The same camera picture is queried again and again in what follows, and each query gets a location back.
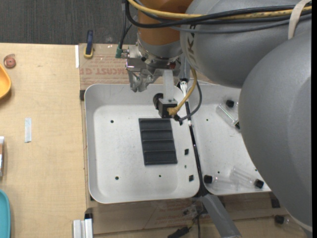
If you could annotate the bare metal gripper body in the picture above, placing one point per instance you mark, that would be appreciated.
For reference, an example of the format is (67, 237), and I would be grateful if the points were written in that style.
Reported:
(138, 63)

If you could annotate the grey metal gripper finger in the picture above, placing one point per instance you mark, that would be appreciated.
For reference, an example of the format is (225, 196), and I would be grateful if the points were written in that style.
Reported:
(134, 84)
(144, 82)

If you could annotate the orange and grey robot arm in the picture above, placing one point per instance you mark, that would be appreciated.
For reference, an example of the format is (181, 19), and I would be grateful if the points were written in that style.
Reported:
(260, 58)

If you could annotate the brown cardboard board red print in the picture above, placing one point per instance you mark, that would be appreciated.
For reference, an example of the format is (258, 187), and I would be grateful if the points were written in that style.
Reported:
(104, 71)

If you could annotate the black ribbed rectangular tray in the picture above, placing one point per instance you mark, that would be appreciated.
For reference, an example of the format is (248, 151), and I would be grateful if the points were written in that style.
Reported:
(158, 141)

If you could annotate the white plastic tray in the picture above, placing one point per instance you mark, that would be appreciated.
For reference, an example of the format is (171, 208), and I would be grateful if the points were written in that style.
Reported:
(218, 147)
(119, 147)

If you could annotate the thin black and white rod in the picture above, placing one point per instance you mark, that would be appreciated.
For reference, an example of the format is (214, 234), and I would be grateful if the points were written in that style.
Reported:
(196, 152)

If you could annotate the clear plastic bottle black cap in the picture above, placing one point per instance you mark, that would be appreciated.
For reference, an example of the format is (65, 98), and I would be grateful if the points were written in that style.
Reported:
(284, 220)
(220, 182)
(226, 113)
(244, 176)

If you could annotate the brown round tape roll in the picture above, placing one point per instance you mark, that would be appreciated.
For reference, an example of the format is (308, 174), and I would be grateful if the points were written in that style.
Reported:
(10, 62)

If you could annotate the orange divided plate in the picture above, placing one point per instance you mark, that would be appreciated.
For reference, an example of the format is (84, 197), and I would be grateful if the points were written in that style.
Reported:
(3, 82)

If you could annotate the blue divided plate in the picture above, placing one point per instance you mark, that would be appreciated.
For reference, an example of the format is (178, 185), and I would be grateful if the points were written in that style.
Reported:
(3, 214)

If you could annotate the black cylinder on white bracket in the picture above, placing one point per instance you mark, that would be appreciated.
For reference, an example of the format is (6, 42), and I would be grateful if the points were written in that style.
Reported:
(169, 83)

